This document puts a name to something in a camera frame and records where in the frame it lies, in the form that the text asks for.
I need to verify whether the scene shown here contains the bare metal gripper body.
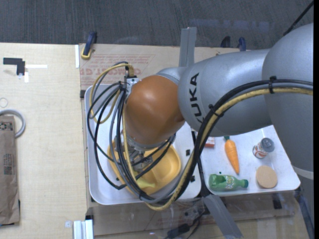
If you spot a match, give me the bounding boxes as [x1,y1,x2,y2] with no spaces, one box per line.
[125,147,154,172]

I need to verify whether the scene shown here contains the yellow divided plate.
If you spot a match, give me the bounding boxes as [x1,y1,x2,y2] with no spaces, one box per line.
[107,142,182,196]

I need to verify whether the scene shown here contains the white plastic tray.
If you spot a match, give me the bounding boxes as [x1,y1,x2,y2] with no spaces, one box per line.
[84,83,202,206]
[199,124,302,197]

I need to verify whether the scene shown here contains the green plastic bottle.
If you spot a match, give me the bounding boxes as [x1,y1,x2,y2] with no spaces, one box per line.
[208,173,249,192]

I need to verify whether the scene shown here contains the orange carrot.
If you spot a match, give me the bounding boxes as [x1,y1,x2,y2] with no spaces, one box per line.
[223,135,241,175]

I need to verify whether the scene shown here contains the white and orange can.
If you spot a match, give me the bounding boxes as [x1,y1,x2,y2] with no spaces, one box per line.
[252,137,276,159]

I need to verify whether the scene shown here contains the round tan biscuit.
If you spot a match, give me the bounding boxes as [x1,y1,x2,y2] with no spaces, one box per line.
[256,165,278,189]

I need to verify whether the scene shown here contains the brown paper bag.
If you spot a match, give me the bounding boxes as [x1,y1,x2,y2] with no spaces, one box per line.
[0,116,20,226]

